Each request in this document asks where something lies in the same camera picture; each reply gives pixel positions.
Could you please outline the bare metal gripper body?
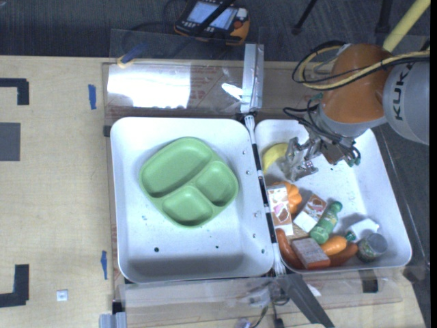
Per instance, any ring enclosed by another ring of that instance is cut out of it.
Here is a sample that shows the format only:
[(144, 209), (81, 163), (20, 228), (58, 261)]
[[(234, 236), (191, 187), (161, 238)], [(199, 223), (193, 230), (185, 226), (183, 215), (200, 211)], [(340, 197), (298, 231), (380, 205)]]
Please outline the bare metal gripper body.
[(359, 150), (355, 146), (358, 131), (352, 124), (330, 119), (322, 110), (309, 111), (305, 116), (310, 149), (313, 156), (321, 154), (331, 164), (345, 161), (359, 164)]

